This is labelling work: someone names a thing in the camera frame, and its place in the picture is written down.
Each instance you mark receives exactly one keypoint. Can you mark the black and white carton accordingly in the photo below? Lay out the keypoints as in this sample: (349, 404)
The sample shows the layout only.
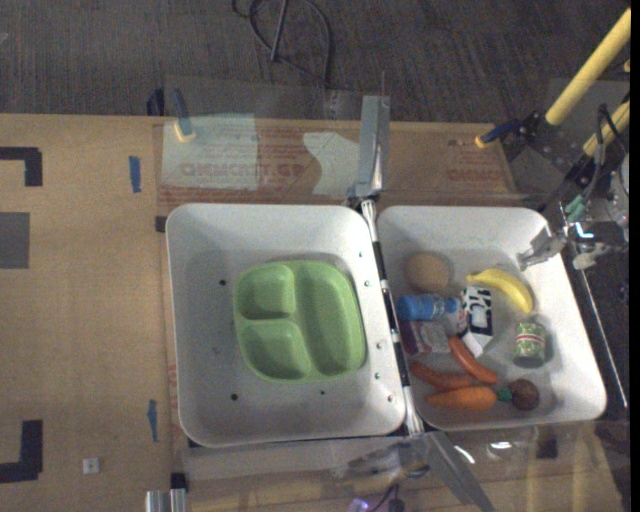
(477, 307)

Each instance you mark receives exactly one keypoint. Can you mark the tan round bread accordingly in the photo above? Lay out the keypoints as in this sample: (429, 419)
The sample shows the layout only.
(426, 271)

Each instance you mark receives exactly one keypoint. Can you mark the dark brown ball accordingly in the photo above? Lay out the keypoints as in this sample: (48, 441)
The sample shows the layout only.
(525, 394)

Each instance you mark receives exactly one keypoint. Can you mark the green can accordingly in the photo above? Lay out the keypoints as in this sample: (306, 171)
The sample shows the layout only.
(530, 341)

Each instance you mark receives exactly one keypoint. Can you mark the small white square piece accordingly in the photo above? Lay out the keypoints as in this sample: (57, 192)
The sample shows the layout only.
(91, 465)

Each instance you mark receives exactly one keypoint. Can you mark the white plastic tray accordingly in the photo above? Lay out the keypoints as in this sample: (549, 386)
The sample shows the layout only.
(565, 380)
(200, 325)

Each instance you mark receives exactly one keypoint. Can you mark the purple packet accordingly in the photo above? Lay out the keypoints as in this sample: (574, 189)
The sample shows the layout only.
(425, 337)

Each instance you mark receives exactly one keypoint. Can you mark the orange carrot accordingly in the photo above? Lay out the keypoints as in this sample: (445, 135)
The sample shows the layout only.
(462, 398)

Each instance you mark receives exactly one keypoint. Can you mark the brown cardboard board red print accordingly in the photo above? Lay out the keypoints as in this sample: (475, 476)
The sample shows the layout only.
(425, 160)

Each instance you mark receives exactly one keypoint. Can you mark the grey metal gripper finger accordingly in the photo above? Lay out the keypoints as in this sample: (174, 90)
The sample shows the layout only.
(540, 250)
(585, 259)

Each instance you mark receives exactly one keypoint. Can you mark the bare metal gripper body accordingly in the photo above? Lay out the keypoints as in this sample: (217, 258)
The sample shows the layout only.
(612, 235)

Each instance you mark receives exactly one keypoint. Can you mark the blue bottle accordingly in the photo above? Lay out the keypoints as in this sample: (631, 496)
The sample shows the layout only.
(420, 307)

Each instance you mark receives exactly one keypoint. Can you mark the yellow banana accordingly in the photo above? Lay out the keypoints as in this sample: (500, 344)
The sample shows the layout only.
(507, 285)

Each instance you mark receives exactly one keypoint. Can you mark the thin black and white rod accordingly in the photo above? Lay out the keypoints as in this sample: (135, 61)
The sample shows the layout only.
(378, 255)

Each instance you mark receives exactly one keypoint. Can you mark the green divided plate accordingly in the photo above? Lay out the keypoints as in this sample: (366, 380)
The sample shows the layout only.
(325, 320)

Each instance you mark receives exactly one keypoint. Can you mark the orange sausage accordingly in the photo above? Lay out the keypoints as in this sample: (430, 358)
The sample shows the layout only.
(440, 378)
(472, 362)

